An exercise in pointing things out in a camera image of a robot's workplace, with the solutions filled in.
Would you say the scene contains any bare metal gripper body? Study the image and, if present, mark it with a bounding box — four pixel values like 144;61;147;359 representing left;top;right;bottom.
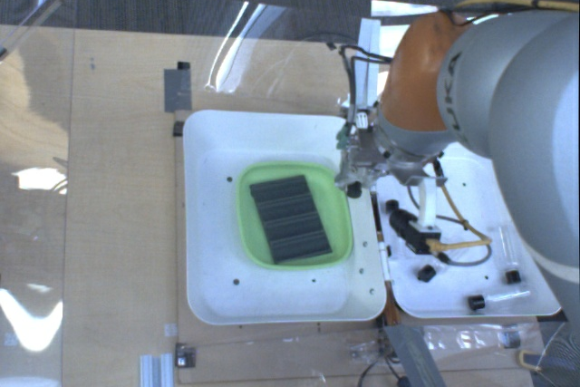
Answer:
343;125;449;191

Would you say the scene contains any green plate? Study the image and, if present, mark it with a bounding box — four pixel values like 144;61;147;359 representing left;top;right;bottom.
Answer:
235;161;354;271

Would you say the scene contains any black ribbed rack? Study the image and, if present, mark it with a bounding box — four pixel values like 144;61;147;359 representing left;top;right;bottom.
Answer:
248;174;334;266

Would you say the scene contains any thin black and white rod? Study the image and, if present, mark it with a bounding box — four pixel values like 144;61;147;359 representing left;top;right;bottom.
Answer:
370;190;394;287

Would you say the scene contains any white plastic tray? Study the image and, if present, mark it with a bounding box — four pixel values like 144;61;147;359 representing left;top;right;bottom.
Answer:
374;140;564;319
182;109;388;326

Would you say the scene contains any clear tube with black cap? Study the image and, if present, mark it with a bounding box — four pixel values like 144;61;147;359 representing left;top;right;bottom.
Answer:
498;225;522;285
467;289;532;313

